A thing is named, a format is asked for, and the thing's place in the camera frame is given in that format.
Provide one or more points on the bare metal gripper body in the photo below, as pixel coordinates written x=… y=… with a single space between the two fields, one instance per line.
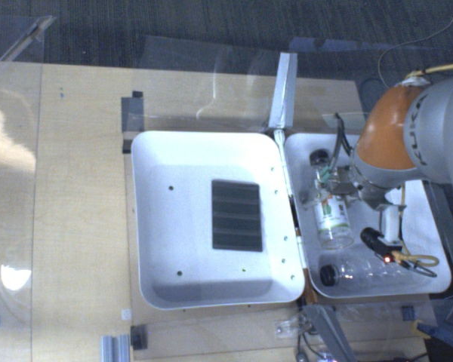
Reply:
x=343 y=187

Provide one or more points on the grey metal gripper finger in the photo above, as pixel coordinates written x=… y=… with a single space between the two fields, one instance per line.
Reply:
x=354 y=200
x=307 y=199

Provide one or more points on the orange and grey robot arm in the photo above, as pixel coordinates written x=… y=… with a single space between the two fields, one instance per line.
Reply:
x=434 y=126

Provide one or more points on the white plastic tray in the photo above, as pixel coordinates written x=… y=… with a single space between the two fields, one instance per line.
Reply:
x=366 y=217
x=181 y=224

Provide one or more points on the thin black and white rod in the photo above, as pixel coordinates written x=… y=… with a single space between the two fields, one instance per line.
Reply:
x=287 y=179

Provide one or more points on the clear bottle with green label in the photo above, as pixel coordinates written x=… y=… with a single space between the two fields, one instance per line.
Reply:
x=332 y=221

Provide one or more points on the black ribbed rectangular pad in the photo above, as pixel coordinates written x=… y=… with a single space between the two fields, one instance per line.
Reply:
x=237 y=215

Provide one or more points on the clear plastic bottle black cap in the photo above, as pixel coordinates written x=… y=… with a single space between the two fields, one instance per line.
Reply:
x=358 y=272

